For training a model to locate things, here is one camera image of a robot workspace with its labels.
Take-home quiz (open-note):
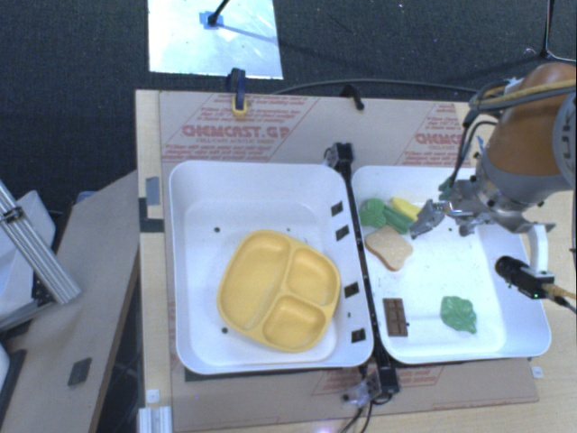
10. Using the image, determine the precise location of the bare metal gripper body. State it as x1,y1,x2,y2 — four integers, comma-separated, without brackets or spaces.
444,179,527,234

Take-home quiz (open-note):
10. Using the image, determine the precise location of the yellow toy banana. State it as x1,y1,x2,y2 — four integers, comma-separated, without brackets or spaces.
390,196,424,221

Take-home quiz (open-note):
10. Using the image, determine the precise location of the green toy pickle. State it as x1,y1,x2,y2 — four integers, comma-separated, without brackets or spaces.
382,205,414,235

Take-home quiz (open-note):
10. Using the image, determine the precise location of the tan toy bread slice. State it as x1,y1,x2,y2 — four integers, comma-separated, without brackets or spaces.
364,225,415,272

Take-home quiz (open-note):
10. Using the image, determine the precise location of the white plastic tray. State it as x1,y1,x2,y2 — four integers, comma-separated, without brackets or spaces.
351,165,553,365
168,160,376,375

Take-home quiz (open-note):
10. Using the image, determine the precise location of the green toy broccoli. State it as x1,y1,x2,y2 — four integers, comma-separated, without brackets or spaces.
358,198,387,228

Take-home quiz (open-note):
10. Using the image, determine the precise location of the thin black rod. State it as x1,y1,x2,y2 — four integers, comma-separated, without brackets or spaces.
339,160,389,370

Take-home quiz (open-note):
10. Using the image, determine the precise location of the green toy lettuce leaf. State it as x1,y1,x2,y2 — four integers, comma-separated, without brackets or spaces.
439,295,478,336

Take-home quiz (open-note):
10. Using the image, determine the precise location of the brown toy chocolate bar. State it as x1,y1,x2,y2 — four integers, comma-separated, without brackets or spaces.
381,298,409,338

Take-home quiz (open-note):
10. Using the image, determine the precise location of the brown cardboard board red print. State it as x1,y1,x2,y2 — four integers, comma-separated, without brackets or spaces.
158,90,540,433

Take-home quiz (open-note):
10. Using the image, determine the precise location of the yellow divided plate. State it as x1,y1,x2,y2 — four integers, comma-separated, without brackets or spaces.
216,228,342,354

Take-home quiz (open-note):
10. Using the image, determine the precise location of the black cylinder on white bracket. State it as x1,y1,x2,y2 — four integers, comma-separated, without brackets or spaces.
494,221,557,301

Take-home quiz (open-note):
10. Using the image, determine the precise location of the black block with wires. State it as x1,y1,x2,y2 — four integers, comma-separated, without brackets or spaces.
375,362,402,397
324,142,355,170

